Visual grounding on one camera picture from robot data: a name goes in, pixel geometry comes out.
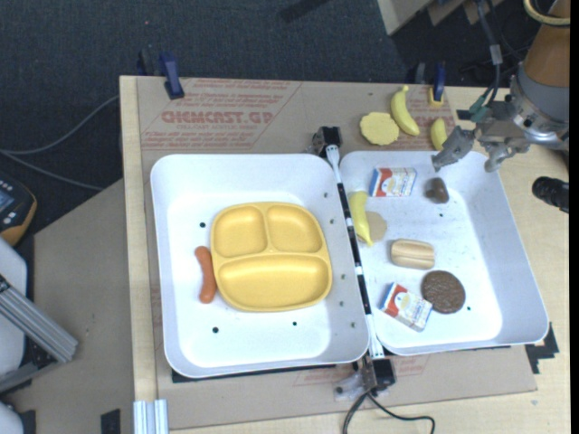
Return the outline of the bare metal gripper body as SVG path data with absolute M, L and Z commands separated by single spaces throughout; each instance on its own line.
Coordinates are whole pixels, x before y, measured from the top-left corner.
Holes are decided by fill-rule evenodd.
M 475 127 L 481 144 L 523 149 L 538 145 L 568 151 L 568 123 L 555 119 L 528 102 L 495 101 Z

